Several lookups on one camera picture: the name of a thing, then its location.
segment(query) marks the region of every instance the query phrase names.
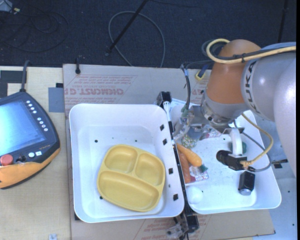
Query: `yellow plate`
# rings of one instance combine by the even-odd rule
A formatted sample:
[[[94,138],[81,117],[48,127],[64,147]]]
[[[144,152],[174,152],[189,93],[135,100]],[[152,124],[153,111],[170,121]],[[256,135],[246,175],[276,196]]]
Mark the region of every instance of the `yellow plate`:
[[[119,144],[105,154],[96,185],[108,202],[148,212],[158,204],[165,178],[165,165],[159,157],[134,146]]]

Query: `beige table surface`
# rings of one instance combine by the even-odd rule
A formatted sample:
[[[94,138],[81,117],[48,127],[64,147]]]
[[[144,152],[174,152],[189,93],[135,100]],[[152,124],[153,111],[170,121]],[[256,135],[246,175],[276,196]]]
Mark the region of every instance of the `beige table surface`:
[[[22,71],[22,69],[22,66],[0,66],[0,70],[5,71]],[[29,66],[25,89],[48,112],[48,89],[56,87],[56,83],[63,83],[63,81],[63,68]],[[18,92],[20,88],[19,83],[8,84],[8,95]],[[73,220],[70,198],[72,193],[69,191],[68,178],[69,154],[67,154],[65,113],[48,112],[48,114],[59,134],[61,151],[51,164],[34,178],[9,189],[0,189],[0,240],[48,240],[50,234],[55,234],[56,238],[53,240],[90,239],[85,237],[85,234],[91,229],[98,232],[91,238],[95,240],[125,239],[124,237],[112,238],[112,236],[124,236],[120,232],[122,229],[135,231],[134,235],[136,235],[147,223],[146,219],[94,224]],[[251,232],[257,232],[260,235],[274,233],[269,211],[256,210],[209,216],[207,222],[210,224],[210,229],[204,228],[206,230],[204,238],[190,239],[213,239],[213,232],[217,235],[223,232],[226,238],[228,230],[236,231],[236,228],[228,228],[227,223],[235,224],[239,229],[240,225],[234,223],[238,218],[239,221],[251,221],[250,229],[253,229]]]

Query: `orange carrot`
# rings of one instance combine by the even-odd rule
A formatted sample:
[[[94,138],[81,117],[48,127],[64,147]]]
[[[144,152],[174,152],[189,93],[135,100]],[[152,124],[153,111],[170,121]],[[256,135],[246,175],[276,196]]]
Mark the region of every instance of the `orange carrot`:
[[[179,152],[179,160],[182,168],[184,183],[189,183],[191,181],[191,176],[190,176],[188,160],[186,156],[181,152]]]
[[[193,152],[190,148],[186,148],[182,144],[177,143],[176,148],[180,153],[183,153],[186,156],[186,159],[190,164],[194,167],[199,167],[202,165],[202,159],[195,152]]]

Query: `white egg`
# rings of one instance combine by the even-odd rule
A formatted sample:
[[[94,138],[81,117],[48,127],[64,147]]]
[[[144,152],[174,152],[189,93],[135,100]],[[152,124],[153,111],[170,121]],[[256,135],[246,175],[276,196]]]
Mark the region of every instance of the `white egg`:
[[[196,205],[203,200],[204,192],[197,186],[188,186],[186,188],[186,196],[190,205]]]

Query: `control button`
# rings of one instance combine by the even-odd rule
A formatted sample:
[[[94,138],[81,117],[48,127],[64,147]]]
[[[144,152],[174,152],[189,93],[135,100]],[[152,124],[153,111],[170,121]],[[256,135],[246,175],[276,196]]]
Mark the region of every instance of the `control button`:
[[[4,154],[0,157],[0,163],[2,166],[9,166],[14,163],[14,157],[10,154]]]

